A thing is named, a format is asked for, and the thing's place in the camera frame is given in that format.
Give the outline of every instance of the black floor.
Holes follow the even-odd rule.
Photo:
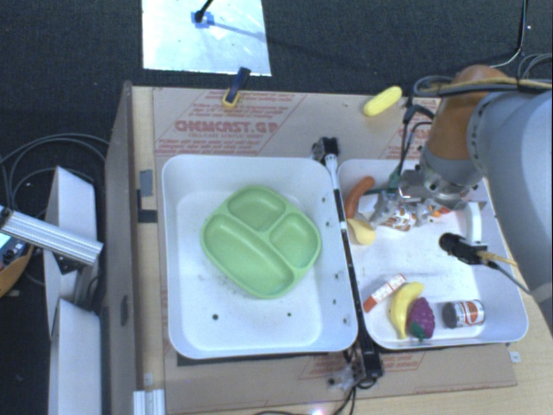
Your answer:
[[[522,0],[262,0],[270,78],[249,89],[376,93],[429,74],[495,64],[517,45]],[[530,0],[526,54],[550,53],[553,0]],[[60,132],[109,139],[124,80],[136,85],[227,87],[229,77],[142,69],[141,0],[0,0],[0,155]],[[515,64],[506,70],[513,73]],[[551,70],[542,69],[544,76]],[[20,180],[60,164],[101,183],[101,167],[74,144],[22,159]],[[45,206],[49,175],[24,183],[26,214]],[[0,189],[0,204],[5,204]],[[41,277],[39,259],[28,269]],[[48,411],[44,292],[28,278],[0,299],[0,412]]]

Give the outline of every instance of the sausage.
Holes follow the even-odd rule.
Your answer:
[[[350,219],[355,216],[357,205],[361,196],[370,188],[374,186],[374,178],[366,176],[360,182],[358,182],[350,193],[347,195],[346,202],[344,203],[344,214],[346,218]]]

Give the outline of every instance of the green divided plate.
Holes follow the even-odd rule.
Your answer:
[[[278,193],[248,186],[207,218],[201,247],[238,286],[259,298],[277,298],[313,266],[321,236],[313,222]]]

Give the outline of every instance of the banana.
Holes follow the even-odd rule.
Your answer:
[[[409,306],[416,298],[421,295],[424,284],[413,281],[404,284],[393,296],[390,307],[391,323],[399,332],[399,338],[403,340],[405,334],[405,324],[407,322],[407,312]]]

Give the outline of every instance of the robotic arm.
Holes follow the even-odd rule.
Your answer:
[[[413,198],[463,208],[464,196],[485,177],[507,245],[553,332],[551,90],[544,85],[536,91],[488,93],[479,83],[505,78],[485,66],[468,67],[455,77],[449,88],[480,85],[482,91],[443,99],[420,164],[399,175],[397,189],[379,199],[370,223],[375,227],[386,220],[391,203]]]

